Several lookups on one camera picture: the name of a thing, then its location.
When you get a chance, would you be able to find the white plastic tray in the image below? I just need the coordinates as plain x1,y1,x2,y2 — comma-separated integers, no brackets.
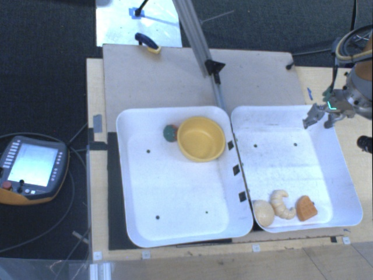
115,106,254,249
230,104,364,234

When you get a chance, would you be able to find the orange bread slice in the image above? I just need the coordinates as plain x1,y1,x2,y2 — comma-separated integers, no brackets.
295,195,319,222

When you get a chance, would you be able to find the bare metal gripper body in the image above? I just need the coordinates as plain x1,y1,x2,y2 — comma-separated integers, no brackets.
328,88,373,120

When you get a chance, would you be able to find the black cylinder on white bracket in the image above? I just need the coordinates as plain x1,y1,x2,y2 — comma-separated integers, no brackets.
356,135,373,153

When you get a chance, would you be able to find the pale flat board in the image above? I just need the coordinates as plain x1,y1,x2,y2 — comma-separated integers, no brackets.
101,43,346,244

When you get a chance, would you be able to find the cream croissant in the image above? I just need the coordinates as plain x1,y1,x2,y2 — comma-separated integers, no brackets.
269,188,297,221

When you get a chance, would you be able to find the green and red toy fruit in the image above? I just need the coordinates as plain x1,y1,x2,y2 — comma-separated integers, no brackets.
163,124,179,143

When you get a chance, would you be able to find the yellow bowl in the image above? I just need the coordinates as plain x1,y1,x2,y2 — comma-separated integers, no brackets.
176,115,227,163

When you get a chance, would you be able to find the cream bread roll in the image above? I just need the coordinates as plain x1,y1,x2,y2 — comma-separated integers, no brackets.
252,199,276,228

